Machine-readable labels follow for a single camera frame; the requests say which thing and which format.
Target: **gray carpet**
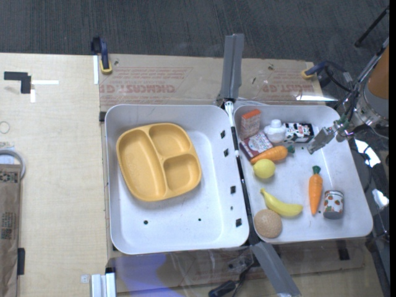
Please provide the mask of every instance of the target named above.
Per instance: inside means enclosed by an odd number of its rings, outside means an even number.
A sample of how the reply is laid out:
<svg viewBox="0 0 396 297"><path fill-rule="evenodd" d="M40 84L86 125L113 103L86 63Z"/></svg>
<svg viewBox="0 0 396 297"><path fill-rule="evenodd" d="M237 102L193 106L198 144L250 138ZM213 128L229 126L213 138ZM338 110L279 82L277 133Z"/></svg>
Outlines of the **gray carpet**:
<svg viewBox="0 0 396 297"><path fill-rule="evenodd" d="M357 78L389 36L389 16L355 41L389 1L0 0L0 52L91 54L99 35L110 53L222 58L225 36L243 33L244 58L329 60Z"/></svg>

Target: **tin can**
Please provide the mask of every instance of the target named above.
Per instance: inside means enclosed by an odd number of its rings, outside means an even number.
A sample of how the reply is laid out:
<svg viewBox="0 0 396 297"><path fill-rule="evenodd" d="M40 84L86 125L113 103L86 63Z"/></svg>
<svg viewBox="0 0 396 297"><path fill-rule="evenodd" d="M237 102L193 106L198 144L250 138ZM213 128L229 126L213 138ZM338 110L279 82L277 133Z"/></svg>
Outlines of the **tin can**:
<svg viewBox="0 0 396 297"><path fill-rule="evenodd" d="M344 195L340 191L325 191L323 216L327 219L340 219L344 211Z"/></svg>

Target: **blue clamp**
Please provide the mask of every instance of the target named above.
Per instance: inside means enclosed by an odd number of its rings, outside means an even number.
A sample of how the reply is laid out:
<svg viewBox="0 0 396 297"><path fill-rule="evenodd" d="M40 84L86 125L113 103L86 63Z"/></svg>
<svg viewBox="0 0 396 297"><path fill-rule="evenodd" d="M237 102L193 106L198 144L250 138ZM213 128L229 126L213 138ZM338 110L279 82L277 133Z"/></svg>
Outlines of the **blue clamp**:
<svg viewBox="0 0 396 297"><path fill-rule="evenodd" d="M100 70L103 74L110 74L113 69L111 68L111 63L109 61L107 44L104 39L100 37L94 37L91 42L91 51L93 54L101 54L101 59L99 61Z"/></svg>

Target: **yellow ball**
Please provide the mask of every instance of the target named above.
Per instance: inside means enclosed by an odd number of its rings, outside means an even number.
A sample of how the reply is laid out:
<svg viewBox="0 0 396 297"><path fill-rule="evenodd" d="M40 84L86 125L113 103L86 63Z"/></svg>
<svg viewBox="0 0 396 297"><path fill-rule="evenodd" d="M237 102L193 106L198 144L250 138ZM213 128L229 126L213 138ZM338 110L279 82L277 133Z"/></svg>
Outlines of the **yellow ball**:
<svg viewBox="0 0 396 297"><path fill-rule="evenodd" d="M253 172L259 178L270 178L275 172L275 163L267 159L259 160L253 165Z"/></svg>

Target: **brown paper bag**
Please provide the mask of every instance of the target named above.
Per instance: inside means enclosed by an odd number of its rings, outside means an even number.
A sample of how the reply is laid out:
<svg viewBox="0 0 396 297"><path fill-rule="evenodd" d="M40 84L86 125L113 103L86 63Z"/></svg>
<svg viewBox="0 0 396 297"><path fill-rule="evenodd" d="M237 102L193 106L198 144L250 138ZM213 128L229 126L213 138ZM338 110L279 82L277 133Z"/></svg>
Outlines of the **brown paper bag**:
<svg viewBox="0 0 396 297"><path fill-rule="evenodd" d="M17 296L20 165L0 164L0 296Z"/></svg>

